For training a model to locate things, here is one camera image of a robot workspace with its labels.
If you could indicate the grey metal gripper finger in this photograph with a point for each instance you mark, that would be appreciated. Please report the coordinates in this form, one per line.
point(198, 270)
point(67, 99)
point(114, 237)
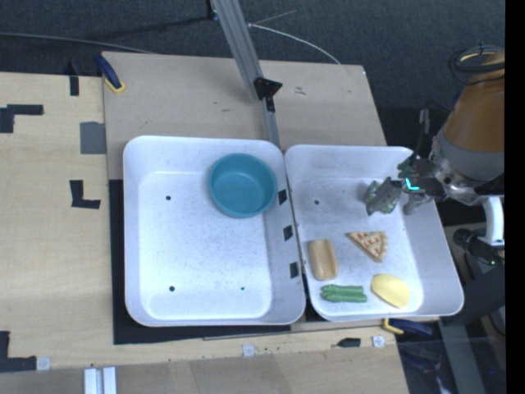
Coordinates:
point(414, 203)
point(381, 197)

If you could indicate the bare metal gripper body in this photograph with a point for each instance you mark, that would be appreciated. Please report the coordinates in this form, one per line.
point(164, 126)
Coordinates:
point(435, 181)

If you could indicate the green toy vegetable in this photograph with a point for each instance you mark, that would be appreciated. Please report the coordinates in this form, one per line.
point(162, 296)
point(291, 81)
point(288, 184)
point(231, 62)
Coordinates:
point(370, 191)

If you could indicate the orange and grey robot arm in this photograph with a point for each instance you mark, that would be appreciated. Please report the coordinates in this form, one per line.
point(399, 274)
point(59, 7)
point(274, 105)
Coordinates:
point(476, 121)

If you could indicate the white plastic tray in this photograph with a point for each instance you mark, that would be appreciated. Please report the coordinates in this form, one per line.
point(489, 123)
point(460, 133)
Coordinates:
point(340, 203)
point(197, 253)

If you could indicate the toy pizza slice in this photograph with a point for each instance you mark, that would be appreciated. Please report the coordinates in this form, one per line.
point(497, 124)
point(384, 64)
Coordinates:
point(371, 244)

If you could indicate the tan toy bread bun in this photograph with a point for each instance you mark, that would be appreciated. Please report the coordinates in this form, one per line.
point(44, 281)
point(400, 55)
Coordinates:
point(322, 259)

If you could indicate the yellow toy potato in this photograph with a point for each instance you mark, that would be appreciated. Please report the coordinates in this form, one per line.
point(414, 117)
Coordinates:
point(390, 290)

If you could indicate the green toy beans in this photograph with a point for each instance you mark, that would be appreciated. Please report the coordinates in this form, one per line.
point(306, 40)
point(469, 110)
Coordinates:
point(343, 294)

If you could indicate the blue bowl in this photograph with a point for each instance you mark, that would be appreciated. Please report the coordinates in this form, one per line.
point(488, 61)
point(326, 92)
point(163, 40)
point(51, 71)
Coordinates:
point(242, 187)

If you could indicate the pale wood board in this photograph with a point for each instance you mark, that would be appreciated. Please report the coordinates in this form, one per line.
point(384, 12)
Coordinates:
point(184, 97)

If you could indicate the black cylinder on white bracket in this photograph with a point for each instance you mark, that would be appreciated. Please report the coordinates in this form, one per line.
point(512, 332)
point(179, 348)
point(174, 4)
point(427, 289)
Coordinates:
point(484, 240)

